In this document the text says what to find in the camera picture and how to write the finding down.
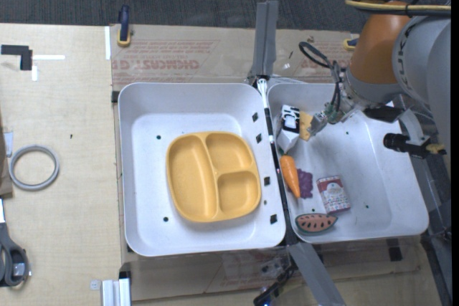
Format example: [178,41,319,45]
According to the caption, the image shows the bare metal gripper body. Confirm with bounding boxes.
[323,93,365,125]

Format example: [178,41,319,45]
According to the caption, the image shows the yellow cheese wedge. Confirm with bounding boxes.
[298,110,315,142]

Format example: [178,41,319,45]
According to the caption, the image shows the white and black carton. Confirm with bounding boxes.
[275,104,301,153]

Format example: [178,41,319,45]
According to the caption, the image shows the orange carrot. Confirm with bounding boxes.
[278,150,302,200]

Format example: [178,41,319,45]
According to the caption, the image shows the purple grapes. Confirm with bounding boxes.
[286,168,314,200]

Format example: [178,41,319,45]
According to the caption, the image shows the red and white carton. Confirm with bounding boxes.
[316,174,352,215]

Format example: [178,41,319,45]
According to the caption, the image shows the white plastic tray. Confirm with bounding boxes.
[117,82,287,258]
[267,82,430,245]

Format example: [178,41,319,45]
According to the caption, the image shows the red watermelon slice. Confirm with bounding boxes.
[294,212,339,236]

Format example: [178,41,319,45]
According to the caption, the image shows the yellow divided plate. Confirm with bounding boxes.
[165,130,262,224]

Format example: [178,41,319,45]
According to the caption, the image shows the brown cardboard board red print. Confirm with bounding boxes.
[109,24,422,302]

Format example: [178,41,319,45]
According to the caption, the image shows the grey scissors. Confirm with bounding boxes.
[0,221,30,288]

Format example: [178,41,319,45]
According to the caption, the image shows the black cylinder on white bracket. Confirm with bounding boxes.
[363,105,448,159]

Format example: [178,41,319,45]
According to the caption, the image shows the grey ring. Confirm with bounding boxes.
[8,143,61,191]

